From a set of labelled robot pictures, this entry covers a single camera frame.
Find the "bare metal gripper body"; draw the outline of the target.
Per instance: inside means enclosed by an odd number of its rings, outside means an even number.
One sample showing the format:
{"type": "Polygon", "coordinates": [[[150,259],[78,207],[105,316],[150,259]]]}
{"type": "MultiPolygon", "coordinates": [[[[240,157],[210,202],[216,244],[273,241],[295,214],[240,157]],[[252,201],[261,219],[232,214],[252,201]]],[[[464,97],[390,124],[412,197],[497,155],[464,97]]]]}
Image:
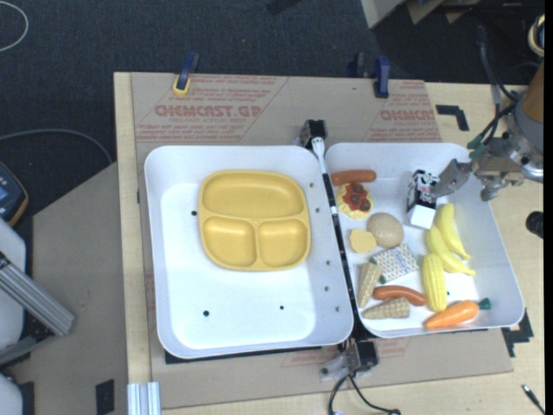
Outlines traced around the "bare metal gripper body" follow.
{"type": "Polygon", "coordinates": [[[473,173],[489,188],[543,183],[543,140],[502,134],[471,150],[473,173]]]}

